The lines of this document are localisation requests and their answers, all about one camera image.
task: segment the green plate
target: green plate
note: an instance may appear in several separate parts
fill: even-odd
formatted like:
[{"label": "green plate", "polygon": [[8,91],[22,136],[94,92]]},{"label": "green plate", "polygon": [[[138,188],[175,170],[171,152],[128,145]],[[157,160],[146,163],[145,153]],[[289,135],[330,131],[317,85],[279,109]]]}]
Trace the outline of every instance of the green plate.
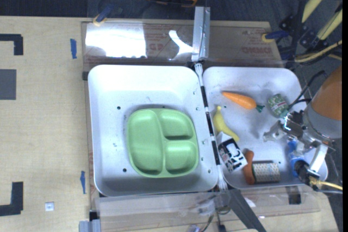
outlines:
[{"label": "green plate", "polygon": [[192,120],[173,109],[142,109],[127,123],[127,148],[133,168],[146,177],[167,178],[190,173],[198,165]]}]

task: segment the white sink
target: white sink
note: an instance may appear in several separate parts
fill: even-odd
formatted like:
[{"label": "white sink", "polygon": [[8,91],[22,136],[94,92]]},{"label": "white sink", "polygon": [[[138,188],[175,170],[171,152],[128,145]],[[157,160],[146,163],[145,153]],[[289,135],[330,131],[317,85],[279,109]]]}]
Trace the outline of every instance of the white sink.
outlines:
[{"label": "white sink", "polygon": [[[88,75],[94,179],[105,196],[201,192],[218,181],[198,77],[182,66],[99,65]],[[149,178],[131,166],[126,144],[129,116],[148,108],[188,115],[196,130],[199,163],[187,175]]]}]

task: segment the toy banana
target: toy banana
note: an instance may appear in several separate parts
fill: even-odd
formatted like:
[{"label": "toy banana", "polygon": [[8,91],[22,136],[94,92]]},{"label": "toy banana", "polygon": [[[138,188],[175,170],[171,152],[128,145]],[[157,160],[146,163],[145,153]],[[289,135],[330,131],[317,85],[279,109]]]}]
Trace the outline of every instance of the toy banana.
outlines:
[{"label": "toy banana", "polygon": [[220,106],[216,108],[216,113],[213,117],[213,125],[217,134],[222,131],[223,133],[231,136],[236,142],[239,141],[238,135],[231,131],[229,127],[227,127],[225,120],[222,117]]}]

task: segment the metal bracket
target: metal bracket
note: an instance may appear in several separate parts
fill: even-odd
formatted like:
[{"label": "metal bracket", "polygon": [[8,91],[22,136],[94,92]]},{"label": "metal bracket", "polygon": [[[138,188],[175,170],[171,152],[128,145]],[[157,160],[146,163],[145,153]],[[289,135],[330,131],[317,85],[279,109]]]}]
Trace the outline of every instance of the metal bracket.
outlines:
[{"label": "metal bracket", "polygon": [[79,232],[101,232],[100,220],[80,221],[78,226]]},{"label": "metal bracket", "polygon": [[[290,14],[289,16],[287,16],[285,19],[283,19],[280,24],[279,24],[279,28],[283,31],[287,31],[289,32],[290,36],[293,36],[294,34],[294,20],[295,20],[295,16]],[[308,27],[305,25],[302,25],[301,31],[300,31],[300,37],[302,37],[304,35],[304,33],[306,33],[308,31]]]},{"label": "metal bracket", "polygon": [[328,42],[326,40],[320,40],[313,30],[309,30],[302,35],[300,44],[309,51],[320,51],[328,47]]},{"label": "metal bracket", "polygon": [[209,55],[210,7],[196,7],[192,40],[192,61],[205,59]]}]

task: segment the wooden table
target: wooden table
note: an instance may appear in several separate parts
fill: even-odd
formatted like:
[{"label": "wooden table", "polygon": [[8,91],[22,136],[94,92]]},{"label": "wooden table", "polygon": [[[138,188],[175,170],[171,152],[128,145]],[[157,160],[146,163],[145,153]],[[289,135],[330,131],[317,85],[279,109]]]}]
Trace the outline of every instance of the wooden table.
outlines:
[{"label": "wooden table", "polygon": [[[21,34],[24,39],[23,55],[14,55],[13,42],[0,41],[0,69],[16,70],[16,99],[0,100],[0,204],[11,203],[12,182],[22,181],[24,188],[23,210],[1,216],[0,231],[78,231],[79,222],[89,219],[82,22],[90,20],[0,17],[1,34]],[[76,59],[71,39],[77,43]],[[326,196],[316,196],[318,212],[267,217],[261,222],[268,231],[337,231]],[[54,202],[53,211],[45,210],[47,202]],[[240,221],[226,227],[245,229]],[[211,225],[207,231],[217,230]]]}]

